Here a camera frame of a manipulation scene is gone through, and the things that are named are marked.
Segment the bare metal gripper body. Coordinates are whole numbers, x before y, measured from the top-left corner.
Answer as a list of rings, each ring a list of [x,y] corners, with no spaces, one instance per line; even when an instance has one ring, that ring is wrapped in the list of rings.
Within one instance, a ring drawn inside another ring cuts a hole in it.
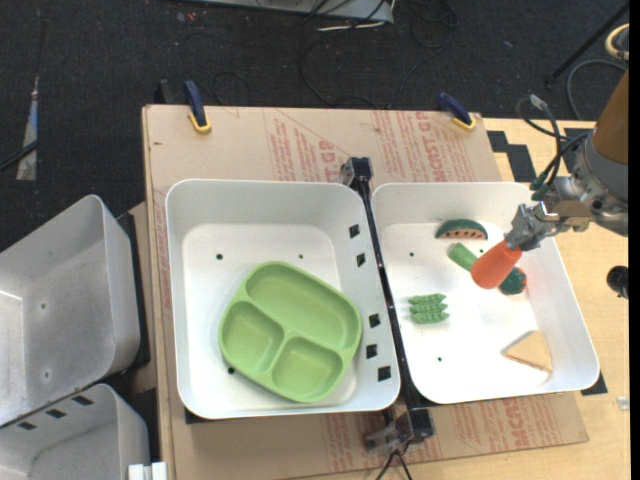
[[[535,200],[544,204],[548,215],[575,231],[585,231],[590,223],[617,235],[628,235],[627,200],[605,188],[596,178],[556,177],[535,190]]]

